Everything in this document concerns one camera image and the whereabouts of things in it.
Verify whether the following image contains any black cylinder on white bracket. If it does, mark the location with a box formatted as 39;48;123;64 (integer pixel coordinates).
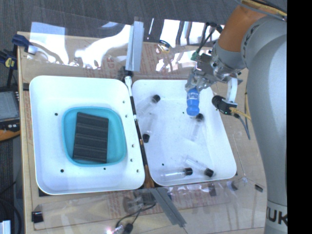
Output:
211;78;238;116

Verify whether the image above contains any black ribbed rectangular block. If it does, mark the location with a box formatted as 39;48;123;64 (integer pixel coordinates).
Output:
72;112;110;164

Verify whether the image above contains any thin black and white rod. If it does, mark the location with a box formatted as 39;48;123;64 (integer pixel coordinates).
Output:
124;76;155;189

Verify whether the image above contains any blue plastic bottle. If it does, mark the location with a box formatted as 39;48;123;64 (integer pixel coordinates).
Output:
186;86;201;117

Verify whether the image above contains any white plastic tray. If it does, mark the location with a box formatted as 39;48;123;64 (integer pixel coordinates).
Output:
131;79;238;188
29;75;146;195

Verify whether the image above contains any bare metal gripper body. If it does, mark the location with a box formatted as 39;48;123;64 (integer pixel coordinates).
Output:
192;53;244;85

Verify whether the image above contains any blue plate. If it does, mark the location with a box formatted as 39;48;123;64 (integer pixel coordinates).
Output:
61;106;128;168

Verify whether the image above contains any clear plastic bottle, black cap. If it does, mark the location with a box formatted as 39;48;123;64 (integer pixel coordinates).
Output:
160;167;194;183
188;113;205;142
136;94;161;115
139;113;158;144
182;155;215;178

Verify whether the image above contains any brown cardboard board, red print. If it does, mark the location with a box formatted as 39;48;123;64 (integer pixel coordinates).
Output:
17;31;268;231

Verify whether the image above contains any black block with thin wires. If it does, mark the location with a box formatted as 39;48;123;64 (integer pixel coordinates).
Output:
139;190;157;205

